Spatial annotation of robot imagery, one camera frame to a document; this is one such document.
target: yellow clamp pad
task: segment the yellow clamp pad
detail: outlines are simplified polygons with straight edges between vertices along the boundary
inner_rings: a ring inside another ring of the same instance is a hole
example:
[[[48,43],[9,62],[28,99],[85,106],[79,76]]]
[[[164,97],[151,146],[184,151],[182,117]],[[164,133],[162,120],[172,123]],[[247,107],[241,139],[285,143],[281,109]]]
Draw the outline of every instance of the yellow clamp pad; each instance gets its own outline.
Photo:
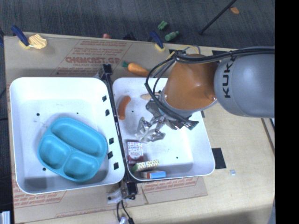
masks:
[[[164,51],[165,50],[165,46],[163,46],[163,48],[159,47],[159,45],[156,43],[155,47],[159,50],[159,51]]]
[[[47,46],[47,40],[42,38],[39,34],[32,35],[28,38],[28,42],[32,45],[35,49],[42,49]]]
[[[30,49],[30,46],[25,46],[25,44],[22,43],[21,41],[19,41],[19,44],[25,49]]]

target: black tripod leg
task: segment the black tripod leg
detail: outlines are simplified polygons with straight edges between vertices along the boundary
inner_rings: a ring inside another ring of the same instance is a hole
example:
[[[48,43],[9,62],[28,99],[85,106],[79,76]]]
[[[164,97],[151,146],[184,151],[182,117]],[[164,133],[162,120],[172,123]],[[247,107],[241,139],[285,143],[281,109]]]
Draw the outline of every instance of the black tripod leg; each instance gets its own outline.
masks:
[[[232,0],[221,12],[218,13],[203,29],[199,31],[199,34],[202,35],[206,29],[209,28],[226,10],[228,10],[237,0]]]

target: green toy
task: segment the green toy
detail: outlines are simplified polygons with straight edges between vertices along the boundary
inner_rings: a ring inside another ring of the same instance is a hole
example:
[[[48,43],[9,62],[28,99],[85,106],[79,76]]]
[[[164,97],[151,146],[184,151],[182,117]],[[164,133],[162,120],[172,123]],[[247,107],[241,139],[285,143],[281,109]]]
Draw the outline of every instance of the green toy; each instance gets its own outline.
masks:
[[[158,29],[163,30],[167,26],[167,24],[168,23],[165,21],[160,22],[160,24],[158,25]]]
[[[165,36],[165,40],[169,42],[170,40],[172,40],[173,38],[175,38],[178,34],[179,34],[178,31],[176,31],[176,32],[170,32],[169,34],[167,34]]]

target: cable connector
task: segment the cable connector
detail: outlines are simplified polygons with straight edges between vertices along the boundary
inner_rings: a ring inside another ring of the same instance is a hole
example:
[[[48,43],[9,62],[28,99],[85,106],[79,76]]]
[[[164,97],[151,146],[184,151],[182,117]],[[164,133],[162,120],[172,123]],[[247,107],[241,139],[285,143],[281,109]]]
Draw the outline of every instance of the cable connector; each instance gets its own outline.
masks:
[[[120,224],[126,224],[126,223],[127,223],[127,219],[125,217],[122,217]]]
[[[135,224],[131,217],[128,219],[128,222],[129,222],[129,224]]]

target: toy carrot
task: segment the toy carrot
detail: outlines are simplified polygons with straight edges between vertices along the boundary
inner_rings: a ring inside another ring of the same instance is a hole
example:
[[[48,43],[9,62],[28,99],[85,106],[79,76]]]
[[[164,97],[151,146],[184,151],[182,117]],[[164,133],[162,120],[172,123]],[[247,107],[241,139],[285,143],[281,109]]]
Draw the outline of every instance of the toy carrot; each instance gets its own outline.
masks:
[[[144,69],[143,67],[141,67],[140,65],[136,64],[136,63],[123,63],[122,64],[123,67],[127,67],[128,70],[136,75],[140,75],[140,76],[143,76],[143,77],[147,77],[149,72]]]

